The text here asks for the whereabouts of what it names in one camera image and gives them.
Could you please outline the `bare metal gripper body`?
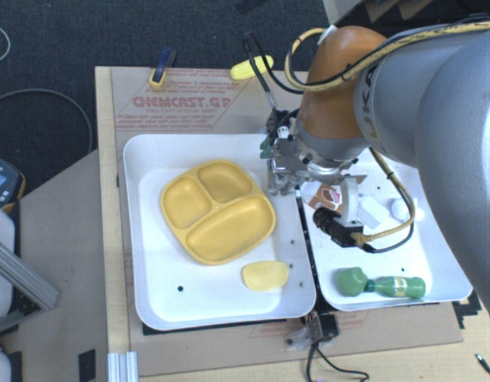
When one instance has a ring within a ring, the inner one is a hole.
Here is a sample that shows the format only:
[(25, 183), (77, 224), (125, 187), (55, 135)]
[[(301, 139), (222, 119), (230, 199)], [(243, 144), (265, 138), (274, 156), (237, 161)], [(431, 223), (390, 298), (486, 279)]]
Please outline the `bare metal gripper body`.
[(278, 138), (270, 156), (270, 172), (295, 174), (306, 181), (338, 185), (348, 169), (367, 147), (364, 138), (330, 139), (298, 135)]

